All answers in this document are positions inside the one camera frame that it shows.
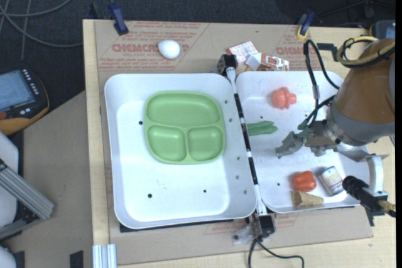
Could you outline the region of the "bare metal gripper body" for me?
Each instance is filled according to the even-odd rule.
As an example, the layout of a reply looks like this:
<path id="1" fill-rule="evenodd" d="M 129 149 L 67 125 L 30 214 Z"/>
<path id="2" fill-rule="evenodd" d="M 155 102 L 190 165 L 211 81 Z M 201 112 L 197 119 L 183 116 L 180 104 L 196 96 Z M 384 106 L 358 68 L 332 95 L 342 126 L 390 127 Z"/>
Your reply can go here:
<path id="1" fill-rule="evenodd" d="M 302 142 L 316 156 L 323 156 L 327 150 L 332 150 L 355 162 L 361 162 L 369 155 L 365 144 L 351 138 L 335 123 L 327 120 L 313 122 Z"/>

